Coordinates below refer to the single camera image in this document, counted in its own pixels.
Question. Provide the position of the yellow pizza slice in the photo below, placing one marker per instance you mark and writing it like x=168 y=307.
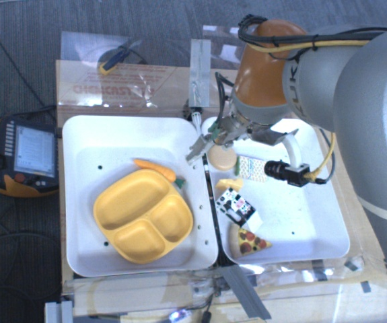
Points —
x=248 y=242

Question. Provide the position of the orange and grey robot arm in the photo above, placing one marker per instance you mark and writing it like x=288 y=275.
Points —
x=344 y=89

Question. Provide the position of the white patterned packet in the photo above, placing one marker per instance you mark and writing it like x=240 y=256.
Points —
x=252 y=169

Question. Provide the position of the black cylinder on white bracket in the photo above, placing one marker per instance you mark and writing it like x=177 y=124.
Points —
x=295 y=174

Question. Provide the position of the yellow divided plate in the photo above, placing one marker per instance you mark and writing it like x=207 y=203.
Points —
x=136 y=210

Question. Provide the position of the thin black and white rod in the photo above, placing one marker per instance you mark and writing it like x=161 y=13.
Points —
x=213 y=214

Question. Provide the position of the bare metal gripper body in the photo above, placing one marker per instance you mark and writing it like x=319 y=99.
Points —
x=230 y=130

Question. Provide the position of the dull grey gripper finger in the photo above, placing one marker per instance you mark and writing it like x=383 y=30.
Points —
x=210 y=147
x=196 y=150

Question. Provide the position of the brown cardboard board red print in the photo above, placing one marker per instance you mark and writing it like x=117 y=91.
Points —
x=112 y=93

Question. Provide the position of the white plastic tray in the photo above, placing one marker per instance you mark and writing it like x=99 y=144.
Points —
x=129 y=140
x=301 y=220

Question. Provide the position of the white carton with black print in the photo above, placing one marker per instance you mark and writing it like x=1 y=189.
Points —
x=237 y=207

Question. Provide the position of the orange carrot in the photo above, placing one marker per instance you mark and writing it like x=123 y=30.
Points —
x=156 y=168

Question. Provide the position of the tan round biscuit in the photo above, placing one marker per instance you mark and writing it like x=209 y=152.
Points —
x=222 y=158

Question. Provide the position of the pale yellow cheese wedge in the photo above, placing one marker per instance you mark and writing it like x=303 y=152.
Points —
x=228 y=183

